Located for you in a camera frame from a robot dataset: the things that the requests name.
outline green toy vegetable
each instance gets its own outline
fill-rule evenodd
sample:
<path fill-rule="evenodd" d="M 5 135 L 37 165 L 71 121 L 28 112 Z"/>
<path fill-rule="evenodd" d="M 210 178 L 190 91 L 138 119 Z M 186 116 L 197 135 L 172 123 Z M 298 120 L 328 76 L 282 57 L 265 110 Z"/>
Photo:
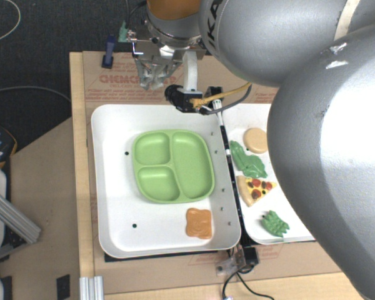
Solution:
<path fill-rule="evenodd" d="M 290 227 L 284 222 L 275 211 L 270 210 L 264 219 L 261 220 L 262 225 L 273 236 L 283 238 L 283 234 L 286 233 Z"/>
<path fill-rule="evenodd" d="M 266 178 L 265 165 L 257 156 L 247 156 L 243 147 L 236 141 L 230 143 L 231 154 L 236 167 L 243 172 L 246 177 Z"/>

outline pizza slice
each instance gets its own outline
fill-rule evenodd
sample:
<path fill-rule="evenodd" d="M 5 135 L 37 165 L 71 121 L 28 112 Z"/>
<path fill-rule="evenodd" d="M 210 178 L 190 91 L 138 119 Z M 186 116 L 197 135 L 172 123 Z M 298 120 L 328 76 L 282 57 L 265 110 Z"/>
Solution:
<path fill-rule="evenodd" d="M 237 176 L 237 189 L 248 207 L 264 197 L 277 184 L 275 182 L 253 179 L 251 177 Z"/>

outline pepperoni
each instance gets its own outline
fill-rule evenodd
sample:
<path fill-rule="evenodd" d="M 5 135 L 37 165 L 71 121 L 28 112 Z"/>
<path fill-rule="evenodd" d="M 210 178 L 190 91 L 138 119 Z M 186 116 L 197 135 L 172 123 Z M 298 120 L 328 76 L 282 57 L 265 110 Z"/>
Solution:
<path fill-rule="evenodd" d="M 259 179 L 253 179 L 251 183 L 253 183 L 256 187 L 259 187 L 261 185 L 261 181 Z"/>
<path fill-rule="evenodd" d="M 254 200 L 257 200 L 261 197 L 261 192 L 257 189 L 254 189 L 253 191 L 251 191 L 251 196 Z"/>

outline tray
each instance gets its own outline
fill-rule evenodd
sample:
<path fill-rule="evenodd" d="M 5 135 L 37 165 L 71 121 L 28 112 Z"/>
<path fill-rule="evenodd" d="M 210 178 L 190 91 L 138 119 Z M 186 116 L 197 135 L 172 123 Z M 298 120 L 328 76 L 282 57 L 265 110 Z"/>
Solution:
<path fill-rule="evenodd" d="M 229 249 L 241 236 L 223 140 L 216 116 L 181 113 L 173 106 L 105 104 L 92 114 L 99 241 L 114 258 Z M 183 129 L 206 142 L 214 169 L 212 194 L 200 201 L 159 204 L 134 178 L 133 143 L 142 133 Z M 186 234 L 189 208 L 212 213 L 212 238 Z"/>
<path fill-rule="evenodd" d="M 238 104 L 237 106 L 225 110 L 222 114 L 222 118 L 229 142 L 236 141 L 244 147 L 243 135 L 246 130 L 261 128 L 266 131 L 270 107 L 270 104 Z M 266 181 L 278 183 L 268 152 L 256 154 L 256 156 L 260 157 L 265 165 L 265 170 L 268 175 Z M 242 171 L 237 170 L 235 164 L 233 167 L 236 176 L 243 175 Z M 314 240 L 311 233 L 307 230 L 289 204 L 279 185 L 272 189 L 272 191 L 269 191 L 267 196 L 264 196 L 251 207 L 247 207 L 243 199 L 241 197 L 239 198 L 246 232 L 250 238 L 257 243 L 275 244 Z M 269 234 L 261 224 L 263 216 L 266 216 L 270 210 L 275 211 L 283 221 L 289 224 L 290 230 L 283 235 L 283 238 Z"/>
<path fill-rule="evenodd" d="M 140 192 L 157 203 L 198 201 L 214 189 L 208 147 L 195 132 L 145 132 L 133 142 L 132 160 Z"/>

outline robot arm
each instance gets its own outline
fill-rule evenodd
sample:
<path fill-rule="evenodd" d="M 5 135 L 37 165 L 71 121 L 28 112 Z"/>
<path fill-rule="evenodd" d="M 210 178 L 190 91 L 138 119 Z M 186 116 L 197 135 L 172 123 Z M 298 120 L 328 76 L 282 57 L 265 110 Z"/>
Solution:
<path fill-rule="evenodd" d="M 278 182 L 362 297 L 375 300 L 375 0 L 360 0 L 335 40 L 347 1 L 147 0 L 147 26 L 132 42 L 145 89 L 206 49 L 240 78 L 280 86 L 267 127 Z"/>

